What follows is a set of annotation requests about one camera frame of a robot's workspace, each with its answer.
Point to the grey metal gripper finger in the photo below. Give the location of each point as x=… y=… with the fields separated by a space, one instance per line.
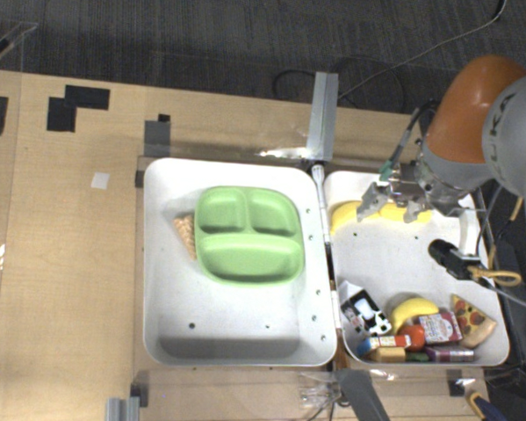
x=371 y=202
x=413 y=211

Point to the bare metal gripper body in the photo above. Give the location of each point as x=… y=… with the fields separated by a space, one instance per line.
x=407 y=183

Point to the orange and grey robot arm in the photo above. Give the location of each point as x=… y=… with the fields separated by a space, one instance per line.
x=461 y=127

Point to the yellow banana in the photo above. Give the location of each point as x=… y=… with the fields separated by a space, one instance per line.
x=409 y=309
x=344 y=214

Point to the white plastic tray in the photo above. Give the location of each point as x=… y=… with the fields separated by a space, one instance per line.
x=240 y=318
x=396 y=265

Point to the black and white carton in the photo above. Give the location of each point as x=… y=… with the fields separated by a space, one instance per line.
x=363 y=311

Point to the pink and red carton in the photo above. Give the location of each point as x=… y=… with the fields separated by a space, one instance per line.
x=441 y=329

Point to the pizza slice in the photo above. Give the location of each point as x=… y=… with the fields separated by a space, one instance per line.
x=472 y=324

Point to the green divided plate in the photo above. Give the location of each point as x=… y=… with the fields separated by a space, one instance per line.
x=248 y=248

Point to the red label bottle blue cap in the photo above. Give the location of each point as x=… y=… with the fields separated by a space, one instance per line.
x=383 y=342

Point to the yellow cheese block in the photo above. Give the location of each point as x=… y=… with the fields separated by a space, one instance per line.
x=387 y=354

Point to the small green block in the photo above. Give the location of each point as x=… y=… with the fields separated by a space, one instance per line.
x=417 y=357

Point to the tan waffle biscuit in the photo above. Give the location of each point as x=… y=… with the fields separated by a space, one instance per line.
x=185 y=232

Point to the black cylinder on white bracket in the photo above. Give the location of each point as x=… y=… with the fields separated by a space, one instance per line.
x=451 y=259

